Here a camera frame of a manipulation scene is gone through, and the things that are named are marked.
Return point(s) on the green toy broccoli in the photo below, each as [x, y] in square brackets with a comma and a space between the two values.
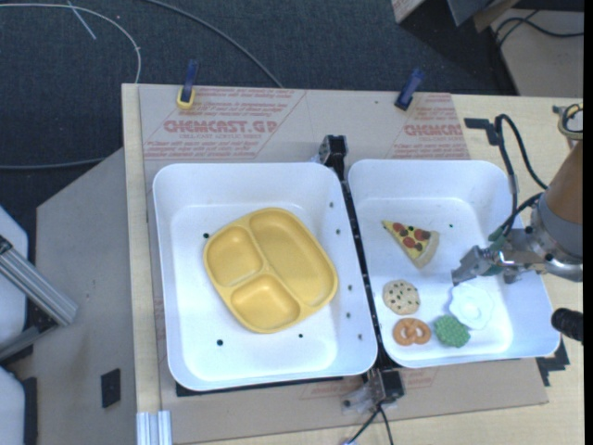
[451, 332]

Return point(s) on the yellow divided plate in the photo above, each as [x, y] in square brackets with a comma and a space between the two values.
[278, 248]

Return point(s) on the brown cardboard board red print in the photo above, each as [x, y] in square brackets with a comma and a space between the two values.
[287, 114]

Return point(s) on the white plastic tray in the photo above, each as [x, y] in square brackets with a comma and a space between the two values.
[194, 355]
[417, 188]

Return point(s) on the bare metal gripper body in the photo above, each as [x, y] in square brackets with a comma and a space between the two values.
[551, 260]

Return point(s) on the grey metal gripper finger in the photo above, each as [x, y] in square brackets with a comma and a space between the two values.
[512, 276]
[473, 262]

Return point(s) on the black cylinder on white bracket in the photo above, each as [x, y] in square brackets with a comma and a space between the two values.
[569, 322]

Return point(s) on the brown toy pretzel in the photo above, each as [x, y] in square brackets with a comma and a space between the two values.
[399, 336]

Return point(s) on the white toy fried egg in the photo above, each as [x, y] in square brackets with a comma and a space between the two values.
[470, 308]

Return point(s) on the toy pizza slice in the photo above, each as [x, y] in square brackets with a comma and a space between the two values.
[414, 241]

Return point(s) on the toy chocolate chip biscuit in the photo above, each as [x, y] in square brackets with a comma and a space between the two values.
[400, 297]

